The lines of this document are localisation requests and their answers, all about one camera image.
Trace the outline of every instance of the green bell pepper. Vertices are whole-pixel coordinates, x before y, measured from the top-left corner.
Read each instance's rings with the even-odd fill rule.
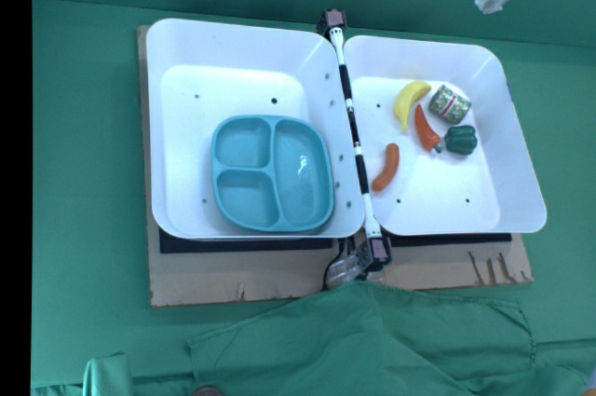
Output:
[[[478,139],[473,126],[451,126],[445,134],[445,147],[453,153],[472,154],[477,144]]]

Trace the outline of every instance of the toy banana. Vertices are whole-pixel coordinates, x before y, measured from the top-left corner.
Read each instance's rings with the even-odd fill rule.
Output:
[[[410,108],[412,104],[420,100],[430,91],[430,85],[426,81],[412,81],[403,87],[393,102],[393,112],[401,123],[401,129],[407,130],[408,116],[410,115]]]

